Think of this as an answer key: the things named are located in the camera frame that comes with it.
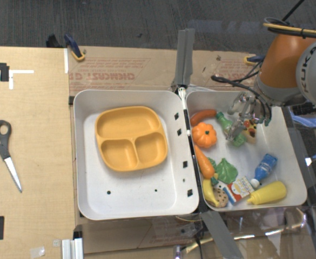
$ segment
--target blue bottle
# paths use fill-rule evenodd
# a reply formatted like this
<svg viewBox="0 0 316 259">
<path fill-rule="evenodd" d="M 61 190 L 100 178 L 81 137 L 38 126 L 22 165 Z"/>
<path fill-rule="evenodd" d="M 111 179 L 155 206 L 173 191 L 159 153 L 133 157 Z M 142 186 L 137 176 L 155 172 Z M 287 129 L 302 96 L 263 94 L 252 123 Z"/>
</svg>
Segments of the blue bottle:
<svg viewBox="0 0 316 259">
<path fill-rule="evenodd" d="M 273 167 L 277 164 L 278 159 L 266 153 L 260 164 L 255 169 L 255 177 L 250 181 L 250 184 L 257 188 L 260 181 L 266 178 L 271 172 Z"/>
</svg>

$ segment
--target blue clip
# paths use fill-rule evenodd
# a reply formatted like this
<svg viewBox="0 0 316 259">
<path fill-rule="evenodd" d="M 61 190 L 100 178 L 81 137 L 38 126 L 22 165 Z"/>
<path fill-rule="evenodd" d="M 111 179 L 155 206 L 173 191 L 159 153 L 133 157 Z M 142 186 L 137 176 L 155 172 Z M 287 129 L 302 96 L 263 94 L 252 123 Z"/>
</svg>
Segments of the blue clip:
<svg viewBox="0 0 316 259">
<path fill-rule="evenodd" d="M 66 42 L 66 45 L 70 45 L 71 46 L 71 54 L 73 55 L 73 57 L 78 61 L 81 62 L 82 60 L 84 60 L 84 53 L 82 53 L 77 45 L 77 43 L 75 42 L 75 40 L 71 37 L 71 35 L 68 35 L 67 33 L 64 35 L 64 39 Z"/>
<path fill-rule="evenodd" d="M 265 59 L 265 56 L 253 56 L 253 57 L 244 57 L 243 61 L 246 65 L 255 65 L 259 62 L 262 62 Z"/>
</svg>

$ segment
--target yellow bottle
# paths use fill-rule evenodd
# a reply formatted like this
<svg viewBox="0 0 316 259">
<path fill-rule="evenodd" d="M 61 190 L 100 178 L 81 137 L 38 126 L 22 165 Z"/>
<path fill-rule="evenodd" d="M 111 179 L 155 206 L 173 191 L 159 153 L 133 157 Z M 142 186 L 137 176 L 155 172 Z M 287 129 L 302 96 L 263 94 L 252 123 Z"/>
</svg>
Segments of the yellow bottle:
<svg viewBox="0 0 316 259">
<path fill-rule="evenodd" d="M 252 192 L 248 202 L 254 205 L 277 201 L 286 196 L 286 187 L 281 181 L 275 181 Z"/>
</svg>

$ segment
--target white plastic tray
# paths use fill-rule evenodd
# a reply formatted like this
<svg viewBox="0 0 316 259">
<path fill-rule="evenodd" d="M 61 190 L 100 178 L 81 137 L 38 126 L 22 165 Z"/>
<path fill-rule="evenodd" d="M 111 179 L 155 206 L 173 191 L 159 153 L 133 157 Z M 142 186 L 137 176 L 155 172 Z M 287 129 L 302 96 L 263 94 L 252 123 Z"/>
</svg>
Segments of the white plastic tray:
<svg viewBox="0 0 316 259">
<path fill-rule="evenodd" d="M 168 144 L 157 166 L 116 172 L 104 163 L 95 136 L 100 113 L 147 106 L 162 122 Z M 91 220 L 189 214 L 199 204 L 196 177 L 180 98 L 169 91 L 85 90 L 74 99 L 77 194 Z"/>
<path fill-rule="evenodd" d="M 225 117 L 235 121 L 238 114 L 228 115 L 227 110 L 233 103 L 238 92 L 230 91 L 194 91 L 187 98 L 187 108 L 190 118 L 198 111 L 205 109 L 215 109 L 223 112 Z M 272 108 L 272 121 L 266 127 L 257 125 L 256 144 L 245 143 L 240 147 L 234 147 L 225 139 L 219 123 L 215 118 L 205 119 L 204 122 L 212 124 L 217 131 L 217 143 L 202 151 L 206 156 L 215 159 L 220 163 L 222 158 L 234 165 L 238 170 L 237 178 L 246 176 L 249 180 L 254 176 L 254 170 L 266 153 L 270 153 L 278 159 L 273 172 L 264 180 L 262 186 L 280 180 L 287 188 L 287 195 L 278 202 L 266 203 L 262 205 L 248 204 L 247 197 L 238 201 L 234 205 L 230 202 L 224 208 L 216 208 L 208 204 L 214 210 L 225 212 L 230 210 L 246 210 L 269 207 L 288 207 L 299 206 L 307 199 L 307 190 L 301 174 L 297 158 L 289 137 L 285 119 L 281 108 Z M 217 186 L 223 187 L 225 184 L 220 182 Z"/>
</svg>

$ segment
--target yellow plate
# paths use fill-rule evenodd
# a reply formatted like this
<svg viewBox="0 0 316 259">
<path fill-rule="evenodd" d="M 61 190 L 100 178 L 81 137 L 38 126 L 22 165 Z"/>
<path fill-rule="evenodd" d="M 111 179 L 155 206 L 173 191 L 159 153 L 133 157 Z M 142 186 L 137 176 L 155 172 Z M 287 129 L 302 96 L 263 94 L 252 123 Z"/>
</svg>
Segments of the yellow plate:
<svg viewBox="0 0 316 259">
<path fill-rule="evenodd" d="M 100 154 L 119 172 L 153 167 L 167 156 L 159 116 L 145 106 L 120 107 L 101 113 L 95 123 Z"/>
</svg>

